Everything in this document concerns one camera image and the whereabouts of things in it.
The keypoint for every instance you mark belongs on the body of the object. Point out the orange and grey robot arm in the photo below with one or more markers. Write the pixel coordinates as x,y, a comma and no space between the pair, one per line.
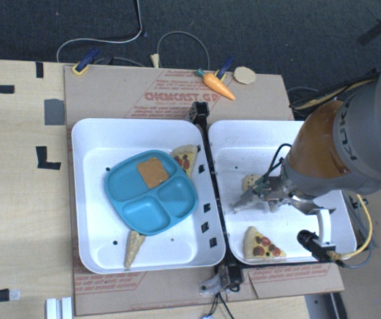
326,145

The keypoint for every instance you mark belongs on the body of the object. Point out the orange carrot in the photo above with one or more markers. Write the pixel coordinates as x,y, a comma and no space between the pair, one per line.
218,85

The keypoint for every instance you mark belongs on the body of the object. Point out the thin black rod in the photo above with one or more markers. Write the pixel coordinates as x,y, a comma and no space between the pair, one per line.
215,184

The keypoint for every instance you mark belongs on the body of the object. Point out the toy pizza slice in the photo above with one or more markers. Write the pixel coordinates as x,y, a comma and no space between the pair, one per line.
186,158
260,244

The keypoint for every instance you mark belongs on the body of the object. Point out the white plastic tray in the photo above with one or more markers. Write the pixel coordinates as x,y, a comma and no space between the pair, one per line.
97,211
243,145

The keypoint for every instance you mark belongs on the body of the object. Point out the orange toast slice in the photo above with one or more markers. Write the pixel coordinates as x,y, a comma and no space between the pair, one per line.
152,172

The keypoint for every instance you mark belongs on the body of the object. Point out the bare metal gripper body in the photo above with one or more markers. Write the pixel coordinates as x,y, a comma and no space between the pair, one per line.
278,189

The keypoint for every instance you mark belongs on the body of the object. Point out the beige chocolate chip biscuit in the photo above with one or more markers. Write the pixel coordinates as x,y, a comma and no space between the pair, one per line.
249,182

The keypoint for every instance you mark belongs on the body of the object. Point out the black cylinder on white bracket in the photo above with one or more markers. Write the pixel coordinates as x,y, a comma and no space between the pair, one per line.
324,231

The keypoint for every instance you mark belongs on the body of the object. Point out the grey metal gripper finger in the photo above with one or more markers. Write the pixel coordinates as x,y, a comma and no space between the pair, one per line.
274,206
245,203

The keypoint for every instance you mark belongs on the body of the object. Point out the plain beige round biscuit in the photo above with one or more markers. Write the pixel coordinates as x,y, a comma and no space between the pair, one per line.
244,75

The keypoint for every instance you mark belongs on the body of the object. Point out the blue divided plate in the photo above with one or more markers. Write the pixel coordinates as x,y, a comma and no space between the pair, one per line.
150,208

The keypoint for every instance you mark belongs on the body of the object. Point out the brown cardboard board red print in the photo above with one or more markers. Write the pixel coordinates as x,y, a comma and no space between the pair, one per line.
111,91

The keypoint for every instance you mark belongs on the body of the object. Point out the beige toy cone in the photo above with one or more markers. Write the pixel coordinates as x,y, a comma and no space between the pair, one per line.
133,248

